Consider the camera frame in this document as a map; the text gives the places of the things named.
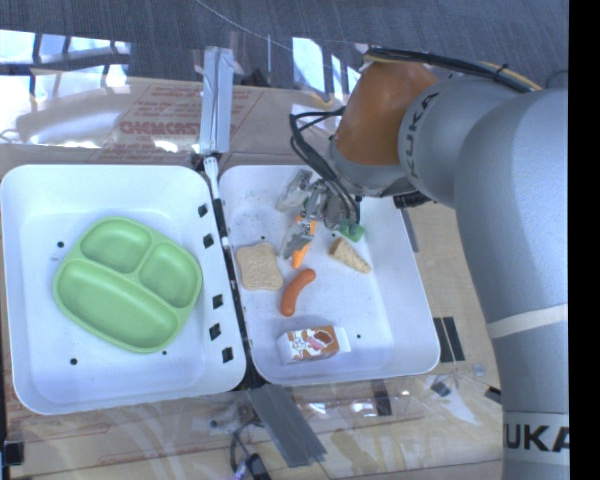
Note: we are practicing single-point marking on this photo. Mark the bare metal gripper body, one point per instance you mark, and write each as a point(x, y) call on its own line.
point(325, 205)

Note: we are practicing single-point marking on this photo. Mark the green divided plate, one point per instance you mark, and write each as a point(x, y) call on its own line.
point(115, 298)

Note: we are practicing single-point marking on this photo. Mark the orange carrot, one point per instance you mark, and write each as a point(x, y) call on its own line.
point(300, 259)

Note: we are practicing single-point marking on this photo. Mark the black block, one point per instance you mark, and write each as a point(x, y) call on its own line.
point(258, 467)

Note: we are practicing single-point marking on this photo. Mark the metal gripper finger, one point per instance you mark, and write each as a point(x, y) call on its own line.
point(297, 242)
point(294, 195)

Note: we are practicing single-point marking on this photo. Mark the beige bread slice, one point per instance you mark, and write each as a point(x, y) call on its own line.
point(259, 268)

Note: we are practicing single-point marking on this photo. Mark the brown cardboard board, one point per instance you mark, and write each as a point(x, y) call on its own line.
point(145, 118)

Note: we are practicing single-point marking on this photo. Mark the white plastic tray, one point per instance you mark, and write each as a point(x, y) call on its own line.
point(45, 198)
point(360, 313)

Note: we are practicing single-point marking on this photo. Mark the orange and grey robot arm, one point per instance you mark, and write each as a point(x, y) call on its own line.
point(510, 178)

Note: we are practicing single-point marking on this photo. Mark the orange sausage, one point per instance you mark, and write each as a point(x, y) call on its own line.
point(296, 290)

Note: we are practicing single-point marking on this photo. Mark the white and brown carton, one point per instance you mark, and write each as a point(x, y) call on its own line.
point(312, 344)

